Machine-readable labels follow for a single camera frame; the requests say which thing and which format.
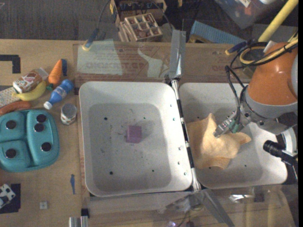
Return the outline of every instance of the white bottle cap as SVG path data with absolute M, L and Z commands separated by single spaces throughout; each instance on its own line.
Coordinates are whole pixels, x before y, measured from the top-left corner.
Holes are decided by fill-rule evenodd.
M 43 104 L 43 106 L 44 106 L 44 108 L 46 108 L 46 109 L 48 109 L 48 110 L 50 110 L 50 109 L 53 107 L 53 105 L 52 105 L 50 102 L 48 102 L 48 101 L 46 101 L 46 102 Z

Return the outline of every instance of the toy sausage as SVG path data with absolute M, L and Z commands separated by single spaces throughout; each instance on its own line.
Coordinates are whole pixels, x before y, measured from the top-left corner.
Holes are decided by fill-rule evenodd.
M 29 101 L 17 101 L 10 103 L 2 108 L 0 108 L 0 116 L 13 112 L 15 110 L 29 109 L 31 107 L 31 103 Z

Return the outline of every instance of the yellow pole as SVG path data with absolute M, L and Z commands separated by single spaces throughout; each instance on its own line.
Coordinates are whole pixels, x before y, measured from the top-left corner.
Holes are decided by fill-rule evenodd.
M 267 42 L 274 32 L 280 27 L 288 15 L 293 11 L 295 6 L 299 3 L 299 0 L 288 0 L 287 3 L 282 7 L 280 12 L 271 21 L 270 25 L 266 28 L 263 34 L 258 39 L 259 42 Z

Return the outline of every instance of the teal muffin tray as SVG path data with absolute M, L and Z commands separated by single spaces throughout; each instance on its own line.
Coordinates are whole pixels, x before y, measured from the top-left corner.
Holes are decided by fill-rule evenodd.
M 0 117 L 0 167 L 8 172 L 41 169 L 60 151 L 56 123 L 45 110 L 31 109 Z

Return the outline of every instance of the plastic container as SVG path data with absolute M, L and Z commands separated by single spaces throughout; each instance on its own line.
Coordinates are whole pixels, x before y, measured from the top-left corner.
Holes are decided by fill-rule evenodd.
M 0 117 L 0 168 L 25 172 L 53 164 L 60 151 L 59 135 L 51 114 L 30 109 Z
M 13 82 L 13 87 L 19 93 L 33 90 L 40 82 L 46 80 L 48 73 L 43 68 L 33 69 Z
M 215 2 L 241 29 L 251 26 L 282 5 L 282 0 L 215 0 Z
M 74 84 L 70 80 L 63 80 L 62 83 L 52 91 L 50 99 L 44 103 L 44 108 L 48 110 L 51 109 L 55 103 L 62 101 L 73 88 Z

